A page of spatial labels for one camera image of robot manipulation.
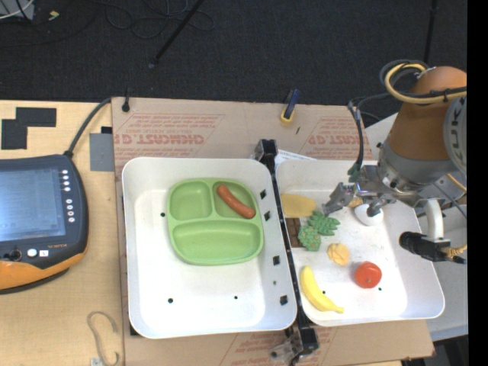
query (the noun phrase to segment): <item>white cable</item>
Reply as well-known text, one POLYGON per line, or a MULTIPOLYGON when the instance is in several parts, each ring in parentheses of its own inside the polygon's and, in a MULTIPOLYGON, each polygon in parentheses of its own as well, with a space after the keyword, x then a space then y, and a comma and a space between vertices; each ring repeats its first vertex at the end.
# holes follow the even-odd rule
MULTIPOLYGON (((22 11, 25 11, 26 9, 28 9, 28 8, 29 8, 29 7, 32 5, 32 3, 33 3, 34 1, 35 1, 35 0, 29 0, 29 1, 27 2, 27 4, 26 4, 24 7, 22 7, 22 11)), ((10 18, 10 17, 12 17, 12 16, 15 16, 16 14, 20 14, 22 11, 19 9, 18 11, 11 12, 10 14, 4 15, 4 16, 0 16, 0 20, 1 20, 1 19, 10 18)))

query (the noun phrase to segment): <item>yellow banana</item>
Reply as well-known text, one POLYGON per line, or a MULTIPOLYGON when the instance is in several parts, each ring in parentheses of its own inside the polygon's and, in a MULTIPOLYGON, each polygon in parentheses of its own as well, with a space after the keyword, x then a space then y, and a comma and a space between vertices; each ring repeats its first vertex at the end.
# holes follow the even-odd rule
POLYGON ((303 267, 300 274, 300 284, 302 291, 307 297, 308 301, 312 303, 318 310, 323 312, 333 310, 337 313, 343 313, 344 308, 335 305, 330 298, 328 298, 319 288, 313 275, 312 268, 309 265, 303 267))

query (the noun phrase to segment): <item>red tomato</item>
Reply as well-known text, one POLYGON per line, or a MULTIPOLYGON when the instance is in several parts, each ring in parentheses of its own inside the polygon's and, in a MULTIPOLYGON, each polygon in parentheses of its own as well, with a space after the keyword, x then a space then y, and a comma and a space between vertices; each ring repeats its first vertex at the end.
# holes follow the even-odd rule
POLYGON ((354 277, 359 286, 370 289, 380 283, 381 269, 374 263, 364 262, 356 268, 354 277))

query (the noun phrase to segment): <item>hot dog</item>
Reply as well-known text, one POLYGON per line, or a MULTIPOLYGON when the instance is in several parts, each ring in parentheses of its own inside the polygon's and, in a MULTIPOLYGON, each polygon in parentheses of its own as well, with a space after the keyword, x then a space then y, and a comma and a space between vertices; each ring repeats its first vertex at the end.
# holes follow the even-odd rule
POLYGON ((234 197, 230 190, 225 185, 220 185, 217 187, 217 193, 222 198, 222 200, 236 213, 240 214, 244 218, 250 220, 256 215, 255 210, 252 207, 244 205, 239 199, 234 197))

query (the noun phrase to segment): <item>black pole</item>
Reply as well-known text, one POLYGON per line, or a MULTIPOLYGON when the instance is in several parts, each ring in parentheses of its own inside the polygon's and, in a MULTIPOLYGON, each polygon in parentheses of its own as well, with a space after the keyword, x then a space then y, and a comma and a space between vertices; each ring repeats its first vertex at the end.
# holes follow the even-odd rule
POLYGON ((159 51, 159 53, 156 54, 156 57, 152 59, 152 62, 149 64, 150 68, 154 68, 156 64, 159 62, 161 59, 162 55, 166 52, 166 50, 171 46, 173 41, 176 39, 176 37, 181 33, 183 28, 185 28, 186 24, 190 21, 191 17, 194 15, 194 13, 198 10, 198 8, 201 6, 201 4, 204 2, 204 0, 198 0, 193 8, 188 12, 186 15, 185 19, 180 23, 178 28, 175 30, 175 32, 170 36, 170 38, 166 41, 162 49, 159 51))
POLYGON ((425 52, 424 52, 424 63, 429 63, 429 54, 430 54, 430 46, 432 43, 432 32, 434 30, 434 20, 435 14, 437 14, 438 10, 438 0, 432 0, 431 7, 430 7, 430 21, 429 21, 429 29, 427 30, 427 41, 425 42, 425 52))

